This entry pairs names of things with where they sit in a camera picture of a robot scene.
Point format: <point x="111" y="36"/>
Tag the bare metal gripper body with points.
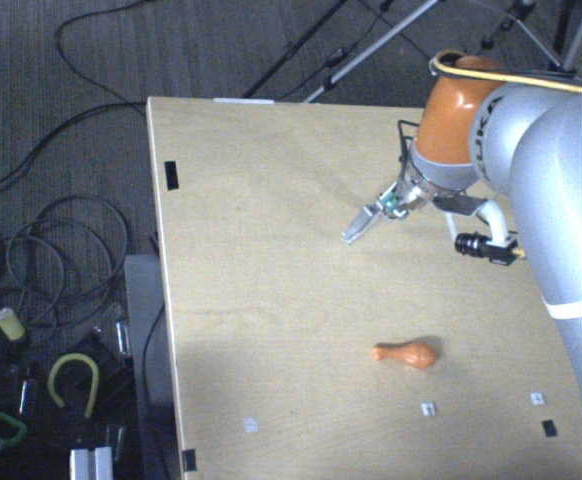
<point x="416" y="193"/>

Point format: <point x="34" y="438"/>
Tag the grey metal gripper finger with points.
<point x="367" y="227"/>
<point x="359" y="223"/>

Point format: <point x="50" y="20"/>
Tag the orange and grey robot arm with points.
<point x="536" y="168"/>

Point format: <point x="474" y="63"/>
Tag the pale wood board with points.
<point x="281" y="278"/>

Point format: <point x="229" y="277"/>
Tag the orange toy chicken drumstick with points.
<point x="413" y="354"/>

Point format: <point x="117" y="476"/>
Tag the yellow curved tube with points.
<point x="90" y="378"/>

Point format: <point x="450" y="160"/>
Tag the pale yellow cylinder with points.
<point x="10" y="324"/>

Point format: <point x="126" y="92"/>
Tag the black cylinder on white bracket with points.
<point x="496" y="250"/>

